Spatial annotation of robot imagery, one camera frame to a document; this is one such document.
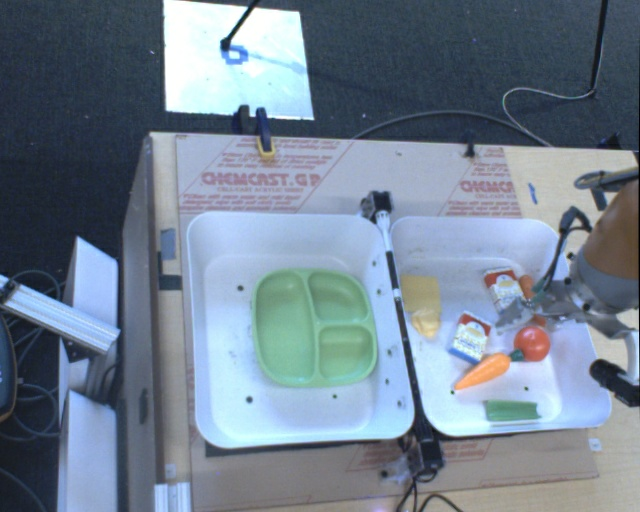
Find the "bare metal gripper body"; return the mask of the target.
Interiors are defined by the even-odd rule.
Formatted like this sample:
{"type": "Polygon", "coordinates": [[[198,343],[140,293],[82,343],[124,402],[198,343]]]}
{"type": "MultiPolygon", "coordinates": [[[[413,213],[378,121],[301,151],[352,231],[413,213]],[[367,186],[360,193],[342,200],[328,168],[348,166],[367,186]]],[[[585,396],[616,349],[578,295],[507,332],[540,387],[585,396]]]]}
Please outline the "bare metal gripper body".
{"type": "Polygon", "coordinates": [[[587,323],[609,339],[631,334],[631,328],[618,318],[623,309],[601,300],[579,280],[540,280],[533,285],[532,293],[530,303],[540,316],[587,323]]]}

